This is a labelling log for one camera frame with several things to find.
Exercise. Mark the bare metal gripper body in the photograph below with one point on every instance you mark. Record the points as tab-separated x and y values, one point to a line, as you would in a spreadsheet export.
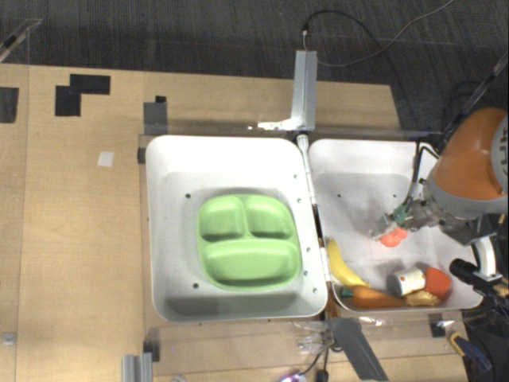
423	215

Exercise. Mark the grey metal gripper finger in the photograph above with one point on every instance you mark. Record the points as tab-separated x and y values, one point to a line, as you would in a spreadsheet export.
381	227

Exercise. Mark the pink lumpy toy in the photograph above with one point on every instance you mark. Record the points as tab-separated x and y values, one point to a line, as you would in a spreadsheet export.
391	239

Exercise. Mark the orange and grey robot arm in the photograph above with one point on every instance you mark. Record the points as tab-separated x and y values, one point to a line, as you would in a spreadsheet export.
463	165

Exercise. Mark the white plastic tray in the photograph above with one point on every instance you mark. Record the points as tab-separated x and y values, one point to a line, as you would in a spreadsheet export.
358	197
175	229

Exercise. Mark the yellow banana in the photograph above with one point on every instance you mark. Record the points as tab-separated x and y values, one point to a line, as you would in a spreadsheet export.
342	267

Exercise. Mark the white can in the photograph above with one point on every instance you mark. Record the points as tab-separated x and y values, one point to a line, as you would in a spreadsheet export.
405	281

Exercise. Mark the orange rounded toy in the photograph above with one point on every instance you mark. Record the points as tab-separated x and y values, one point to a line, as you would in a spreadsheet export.
437	283

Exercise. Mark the orange carrot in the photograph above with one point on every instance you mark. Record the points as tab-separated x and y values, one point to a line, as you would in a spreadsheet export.
374	298

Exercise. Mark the tan crumpled toy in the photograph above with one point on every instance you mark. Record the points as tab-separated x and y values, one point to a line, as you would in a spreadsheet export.
420	298

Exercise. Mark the green divided plate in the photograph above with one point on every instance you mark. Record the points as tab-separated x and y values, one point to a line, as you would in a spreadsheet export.
248	261

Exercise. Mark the black cylinder on white bracket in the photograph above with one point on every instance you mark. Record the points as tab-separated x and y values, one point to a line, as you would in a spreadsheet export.
467	271

